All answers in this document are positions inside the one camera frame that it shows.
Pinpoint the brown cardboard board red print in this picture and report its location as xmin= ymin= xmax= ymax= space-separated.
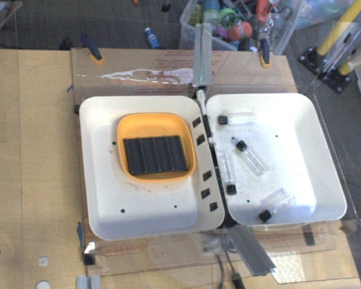
xmin=70 ymin=47 xmax=361 ymax=281

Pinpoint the black ribbed rack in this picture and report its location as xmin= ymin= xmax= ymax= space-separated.
xmin=122 ymin=135 xmax=190 ymax=176

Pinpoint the blue bottle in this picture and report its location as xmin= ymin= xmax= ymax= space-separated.
xmin=144 ymin=26 xmax=162 ymax=50

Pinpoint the clear plastic bottle black cap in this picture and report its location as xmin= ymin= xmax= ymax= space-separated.
xmin=235 ymin=140 xmax=270 ymax=177
xmin=258 ymin=187 xmax=297 ymax=224
xmin=217 ymin=112 xmax=258 ymax=126
xmin=220 ymin=154 xmax=238 ymax=196

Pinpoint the orange bowl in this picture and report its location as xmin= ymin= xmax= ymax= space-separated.
xmin=116 ymin=112 xmax=197 ymax=183

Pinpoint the clear storage bin with toys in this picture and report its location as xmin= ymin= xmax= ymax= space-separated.
xmin=179 ymin=0 xmax=308 ymax=56
xmin=294 ymin=0 xmax=361 ymax=31

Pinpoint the white plastic tray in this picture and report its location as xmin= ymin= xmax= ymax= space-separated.
xmin=78 ymin=95 xmax=226 ymax=241
xmin=204 ymin=93 xmax=348 ymax=227

